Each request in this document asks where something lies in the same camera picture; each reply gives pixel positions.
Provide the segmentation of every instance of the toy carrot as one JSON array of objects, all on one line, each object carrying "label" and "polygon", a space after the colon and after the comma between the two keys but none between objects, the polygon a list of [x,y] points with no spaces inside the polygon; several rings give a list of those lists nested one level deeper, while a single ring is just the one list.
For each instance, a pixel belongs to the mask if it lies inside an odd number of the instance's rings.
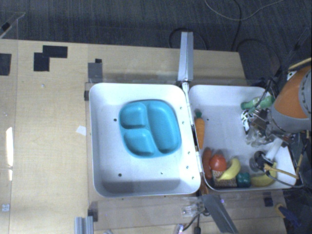
[{"label": "toy carrot", "polygon": [[200,111],[196,111],[196,120],[195,120],[195,129],[196,129],[196,135],[198,140],[199,148],[203,148],[204,144],[204,135],[205,135],[205,121],[201,117],[202,113]]}]

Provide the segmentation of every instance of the toy tomato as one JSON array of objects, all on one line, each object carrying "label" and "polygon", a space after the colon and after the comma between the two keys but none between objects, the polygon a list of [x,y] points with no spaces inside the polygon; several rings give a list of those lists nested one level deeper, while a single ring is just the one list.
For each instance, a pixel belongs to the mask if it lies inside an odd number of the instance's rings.
[{"label": "toy tomato", "polygon": [[223,172],[226,170],[226,160],[221,154],[215,154],[209,162],[211,170]]}]

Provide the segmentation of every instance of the gray carpet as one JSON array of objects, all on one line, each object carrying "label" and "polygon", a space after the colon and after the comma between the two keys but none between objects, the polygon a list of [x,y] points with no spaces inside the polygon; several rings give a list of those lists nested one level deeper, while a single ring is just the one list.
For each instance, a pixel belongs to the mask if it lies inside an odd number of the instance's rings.
[{"label": "gray carpet", "polygon": [[[242,18],[277,0],[236,0]],[[207,0],[218,12],[239,18],[233,0]],[[195,32],[195,49],[230,51],[238,22],[220,17],[204,0],[0,0],[0,23],[10,12],[25,12],[19,38],[63,42],[179,47],[177,28]],[[312,0],[285,0],[241,22],[238,48],[246,78],[272,76],[312,28]],[[311,35],[290,63],[311,56]]]}]

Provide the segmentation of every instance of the black tape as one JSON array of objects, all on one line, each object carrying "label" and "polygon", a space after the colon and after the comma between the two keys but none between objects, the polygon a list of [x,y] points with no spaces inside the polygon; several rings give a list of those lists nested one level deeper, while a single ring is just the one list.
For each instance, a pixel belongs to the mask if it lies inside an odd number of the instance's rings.
[{"label": "black tape", "polygon": [[93,222],[98,221],[98,212],[88,209],[88,216],[93,217]]},{"label": "black tape", "polygon": [[11,69],[11,54],[0,53],[0,76],[8,76]]},{"label": "black tape", "polygon": [[34,53],[34,71],[50,71],[50,59],[42,53]]},{"label": "black tape", "polygon": [[43,56],[52,58],[67,58],[67,47],[63,46],[43,46]]},{"label": "black tape", "polygon": [[6,31],[8,28],[10,28],[10,24],[8,23],[8,22],[6,22],[4,25],[2,25],[1,26],[1,29],[3,30],[3,31]]},{"label": "black tape", "polygon": [[271,197],[265,197],[263,200],[264,200],[265,207],[273,206],[273,199]]},{"label": "black tape", "polygon": [[89,91],[84,91],[84,101],[89,101]]}]

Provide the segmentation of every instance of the toy banana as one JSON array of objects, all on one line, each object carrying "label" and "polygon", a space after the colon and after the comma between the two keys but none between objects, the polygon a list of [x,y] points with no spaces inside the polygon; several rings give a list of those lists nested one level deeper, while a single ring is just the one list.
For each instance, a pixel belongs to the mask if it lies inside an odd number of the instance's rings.
[{"label": "toy banana", "polygon": [[230,161],[230,167],[224,171],[224,173],[217,180],[229,180],[235,178],[240,171],[240,162],[237,158],[233,158]]},{"label": "toy banana", "polygon": [[[270,171],[270,175],[272,177],[276,177],[276,171]],[[269,186],[274,182],[274,179],[266,176],[265,174],[260,175],[260,176],[254,176],[251,177],[251,184],[252,186],[255,187],[265,187]]]}]

